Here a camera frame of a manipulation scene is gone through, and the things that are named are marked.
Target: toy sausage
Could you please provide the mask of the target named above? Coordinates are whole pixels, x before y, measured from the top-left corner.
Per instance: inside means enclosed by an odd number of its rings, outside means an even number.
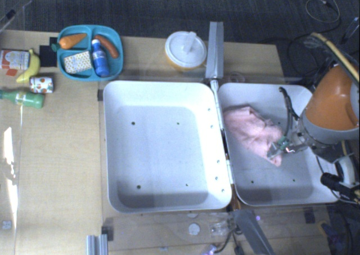
[[[108,50],[111,57],[113,57],[114,59],[119,57],[118,50],[108,39],[106,39],[105,37],[103,37],[101,35],[95,35],[94,39],[98,39],[100,41],[101,45],[104,46]]]

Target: dark carpet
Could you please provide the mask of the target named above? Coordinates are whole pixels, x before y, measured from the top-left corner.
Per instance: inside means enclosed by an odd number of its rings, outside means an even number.
[[[320,20],[335,20],[336,4],[326,1],[330,5],[310,1],[308,9]],[[287,39],[335,28],[324,35],[337,43],[359,16],[359,0],[335,1],[340,20],[322,23],[307,14],[307,0],[34,0],[26,13],[25,29],[59,32],[74,24],[100,24],[120,35],[160,38],[178,30],[194,30],[207,40],[209,21],[223,21],[225,41],[276,44],[285,75],[300,76],[311,74],[322,59],[308,54],[299,43],[292,44],[289,52]],[[357,31],[341,47],[358,56],[358,45]]]

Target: blue divided tray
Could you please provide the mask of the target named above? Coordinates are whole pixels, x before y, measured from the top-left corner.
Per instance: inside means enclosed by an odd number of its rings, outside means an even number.
[[[115,79],[120,72],[123,70],[124,64],[124,53],[123,53],[123,45],[120,39],[119,34],[112,28],[106,26],[99,26],[99,25],[75,25],[69,26],[63,29],[58,37],[57,41],[67,35],[79,34],[79,33],[86,33],[87,36],[82,39],[78,44],[76,44],[72,49],[64,50],[58,49],[57,50],[57,62],[58,67],[60,68],[61,72],[68,78],[73,80],[81,80],[81,81],[103,81],[103,80],[113,80]],[[64,58],[81,53],[84,51],[89,51],[90,54],[92,53],[91,48],[91,40],[94,38],[95,35],[101,35],[108,39],[118,50],[119,57],[112,58],[106,48],[103,50],[106,53],[107,63],[109,65],[110,75],[108,77],[99,77],[96,73],[94,68],[82,71],[76,74],[69,74],[65,71],[64,66]]]

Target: metal bracket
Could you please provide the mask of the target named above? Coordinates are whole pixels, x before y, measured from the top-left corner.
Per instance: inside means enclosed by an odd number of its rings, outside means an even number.
[[[86,237],[86,255],[108,255],[107,235],[88,235]]]
[[[210,22],[208,59],[205,78],[215,79],[224,76],[224,24]]]
[[[210,87],[211,90],[214,93],[214,99],[215,99],[215,105],[216,105],[216,111],[218,113],[218,119],[219,119],[219,125],[221,132],[224,132],[224,120],[223,120],[223,114],[221,111],[221,105],[219,101],[218,91],[219,91],[219,83],[217,80],[211,80],[210,81]]]
[[[233,212],[235,224],[244,233],[255,254],[275,255],[268,239],[250,210]]]

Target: small box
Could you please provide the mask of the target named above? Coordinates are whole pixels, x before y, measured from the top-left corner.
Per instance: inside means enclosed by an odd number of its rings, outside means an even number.
[[[69,74],[79,73],[92,68],[90,52],[85,51],[64,58],[65,71]]]
[[[1,50],[0,69],[26,70],[29,67],[28,51]]]

